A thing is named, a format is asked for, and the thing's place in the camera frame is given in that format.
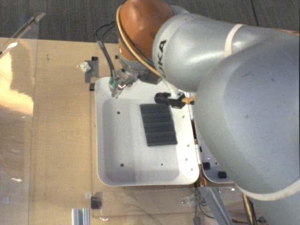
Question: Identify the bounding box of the thin black and white rod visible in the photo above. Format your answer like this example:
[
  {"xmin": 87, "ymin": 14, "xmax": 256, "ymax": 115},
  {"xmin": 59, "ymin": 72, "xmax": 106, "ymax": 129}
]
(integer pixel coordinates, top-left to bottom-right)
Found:
[{"xmin": 189, "ymin": 102, "xmax": 205, "ymax": 188}]

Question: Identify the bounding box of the white plastic tray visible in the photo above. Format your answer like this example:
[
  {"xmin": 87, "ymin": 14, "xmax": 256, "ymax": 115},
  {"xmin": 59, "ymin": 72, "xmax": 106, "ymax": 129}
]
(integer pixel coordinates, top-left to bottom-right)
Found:
[
  {"xmin": 184, "ymin": 91, "xmax": 236, "ymax": 185},
  {"xmin": 94, "ymin": 76, "xmax": 201, "ymax": 187}
]

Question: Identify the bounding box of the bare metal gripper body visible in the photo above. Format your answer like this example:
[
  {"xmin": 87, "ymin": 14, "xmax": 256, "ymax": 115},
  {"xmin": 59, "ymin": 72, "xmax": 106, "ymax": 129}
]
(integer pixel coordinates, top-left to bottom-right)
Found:
[{"xmin": 116, "ymin": 67, "xmax": 139, "ymax": 89}]

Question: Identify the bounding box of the small white crumpled wrapper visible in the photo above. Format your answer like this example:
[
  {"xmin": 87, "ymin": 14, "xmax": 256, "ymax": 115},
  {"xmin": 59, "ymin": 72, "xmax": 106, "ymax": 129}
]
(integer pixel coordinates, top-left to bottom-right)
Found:
[{"xmin": 76, "ymin": 61, "xmax": 91, "ymax": 72}]

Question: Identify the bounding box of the dark grey ribbed rectangular block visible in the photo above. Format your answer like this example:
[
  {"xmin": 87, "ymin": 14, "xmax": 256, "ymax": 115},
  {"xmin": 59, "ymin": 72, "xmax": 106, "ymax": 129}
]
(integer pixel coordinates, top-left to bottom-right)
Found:
[{"xmin": 139, "ymin": 103, "xmax": 178, "ymax": 147}]

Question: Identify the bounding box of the black cylinder on white bracket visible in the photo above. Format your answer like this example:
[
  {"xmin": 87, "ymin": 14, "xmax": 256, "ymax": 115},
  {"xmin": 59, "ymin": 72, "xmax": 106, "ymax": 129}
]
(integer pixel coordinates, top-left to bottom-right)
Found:
[{"xmin": 154, "ymin": 79, "xmax": 186, "ymax": 109}]

